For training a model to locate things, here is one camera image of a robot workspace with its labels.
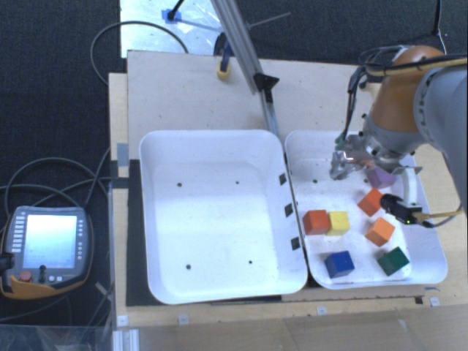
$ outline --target empty white tray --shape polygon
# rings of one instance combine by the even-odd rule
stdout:
[[[368,217],[357,206],[371,190],[371,185],[366,183],[364,170],[351,173],[341,181],[330,178],[334,140],[339,134],[340,132],[330,131],[295,131],[288,135],[285,143],[311,275],[319,284],[329,289],[441,282],[447,274],[447,262],[435,229],[403,225],[382,209],[373,217]],[[405,157],[401,163],[415,166],[411,156]],[[381,192],[403,197],[401,179]],[[423,211],[429,211],[419,177],[418,202],[423,206]],[[307,211],[316,209],[325,209],[327,212],[346,211],[350,230],[339,237],[305,235],[302,218]],[[381,247],[375,246],[364,236],[378,217],[384,217],[396,227],[389,242]],[[410,263],[387,276],[378,265],[377,259],[397,246]],[[331,279],[324,261],[332,252],[344,250],[349,251],[355,270],[347,276]]]
[[[167,304],[299,291],[307,267],[282,145],[263,130],[140,144],[148,285]]]

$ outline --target red button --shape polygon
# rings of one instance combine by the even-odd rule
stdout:
[[[20,281],[22,281],[22,282],[31,282],[32,281],[32,273],[30,271],[22,271],[20,273]]]

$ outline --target robot end effector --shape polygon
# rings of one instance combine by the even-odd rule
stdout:
[[[421,66],[431,59],[434,61],[430,67]],[[444,154],[466,212],[466,63],[466,57],[457,63],[428,46],[411,47],[399,54],[392,66],[383,70],[385,77],[363,131],[346,136],[346,127],[337,140],[331,178],[344,179],[354,170],[375,165],[399,173],[404,156],[430,143]],[[372,69],[367,73],[373,75]]]

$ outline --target screen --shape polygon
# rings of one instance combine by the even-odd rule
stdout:
[[[76,216],[28,215],[23,267],[74,268],[76,224]]]

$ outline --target cube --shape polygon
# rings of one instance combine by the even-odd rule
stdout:
[[[364,211],[364,213],[371,217],[380,209],[380,198],[382,193],[373,188],[369,193],[358,203],[358,207]]]
[[[393,185],[396,181],[396,175],[389,174],[381,167],[374,167],[366,171],[367,179],[372,187],[376,189],[384,189]]]
[[[354,271],[351,255],[348,251],[335,252],[325,259],[330,278],[343,277]]]
[[[396,247],[387,254],[384,254],[380,259],[377,260],[377,262],[385,274],[387,274],[387,276],[391,276],[396,271],[399,271],[405,265],[410,263],[400,247]]]
[[[325,233],[327,236],[344,235],[350,229],[350,221],[345,211],[328,212],[330,219],[330,229]]]
[[[386,219],[379,217],[374,221],[366,233],[366,238],[378,247],[386,244],[393,234],[395,227]]]
[[[308,211],[302,222],[307,235],[325,234],[331,227],[327,211],[324,210]]]

